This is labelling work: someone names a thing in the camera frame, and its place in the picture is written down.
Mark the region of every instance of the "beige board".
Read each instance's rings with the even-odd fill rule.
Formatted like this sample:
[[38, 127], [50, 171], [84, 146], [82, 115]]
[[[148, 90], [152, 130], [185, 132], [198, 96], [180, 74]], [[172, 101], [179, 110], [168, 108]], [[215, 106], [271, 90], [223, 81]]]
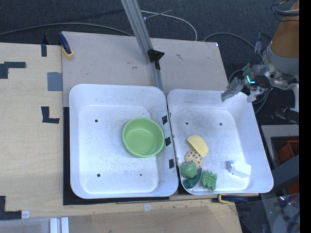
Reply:
[[[0, 43], [0, 52], [0, 64], [26, 62], [26, 68], [10, 68], [8, 79], [0, 79], [0, 195], [6, 196], [5, 210], [29, 211], [32, 218], [143, 212], [146, 202], [63, 206], [63, 93], [48, 91], [47, 82], [48, 72], [63, 71], [61, 47], [47, 46], [47, 57], [42, 57], [40, 45]], [[50, 108], [50, 117], [60, 118], [58, 124], [42, 122], [42, 106]], [[150, 202], [150, 208], [208, 210], [225, 232], [241, 232], [232, 206], [207, 198], [174, 194], [169, 201]]]

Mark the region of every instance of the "dark green toy pepper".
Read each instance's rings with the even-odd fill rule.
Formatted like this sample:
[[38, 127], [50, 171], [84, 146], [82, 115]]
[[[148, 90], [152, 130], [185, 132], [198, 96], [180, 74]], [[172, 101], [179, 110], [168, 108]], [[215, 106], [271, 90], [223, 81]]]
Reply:
[[186, 189], [193, 188], [200, 180], [202, 174], [202, 168], [198, 169], [197, 175], [195, 175], [192, 179], [184, 180], [183, 184]]

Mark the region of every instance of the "green plate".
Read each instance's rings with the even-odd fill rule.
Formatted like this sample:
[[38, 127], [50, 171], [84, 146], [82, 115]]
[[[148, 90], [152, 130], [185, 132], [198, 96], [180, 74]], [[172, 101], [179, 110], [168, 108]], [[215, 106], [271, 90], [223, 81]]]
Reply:
[[162, 128], [152, 119], [137, 117], [126, 123], [122, 132], [126, 149], [135, 157], [151, 157], [164, 146]]

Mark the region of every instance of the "white block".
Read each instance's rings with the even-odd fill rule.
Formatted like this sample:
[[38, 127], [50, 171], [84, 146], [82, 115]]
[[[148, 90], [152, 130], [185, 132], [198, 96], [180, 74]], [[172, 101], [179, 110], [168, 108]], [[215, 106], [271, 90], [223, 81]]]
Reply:
[[242, 161], [230, 161], [229, 171], [230, 173], [237, 175], [241, 178], [249, 177], [251, 174], [252, 166]]

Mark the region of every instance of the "white cable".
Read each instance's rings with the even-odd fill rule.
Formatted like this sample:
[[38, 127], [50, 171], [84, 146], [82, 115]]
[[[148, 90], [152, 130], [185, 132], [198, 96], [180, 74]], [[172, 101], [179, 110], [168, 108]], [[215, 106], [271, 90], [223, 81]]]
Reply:
[[190, 27], [192, 27], [194, 33], [195, 33], [195, 41], [197, 40], [198, 38], [198, 34], [195, 30], [195, 28], [189, 23], [187, 22], [186, 20], [182, 19], [182, 18], [179, 18], [179, 17], [174, 17], [174, 16], [171, 16], [171, 15], [166, 15], [166, 14], [162, 14], [162, 13], [156, 13], [156, 12], [150, 12], [150, 11], [144, 11], [144, 10], [141, 10], [141, 12], [143, 13], [149, 13], [149, 14], [153, 14], [153, 15], [159, 15], [159, 16], [164, 16], [164, 17], [171, 17], [171, 18], [174, 18], [174, 19], [177, 19], [177, 20], [180, 20], [180, 21], [183, 21], [185, 23], [187, 23]]

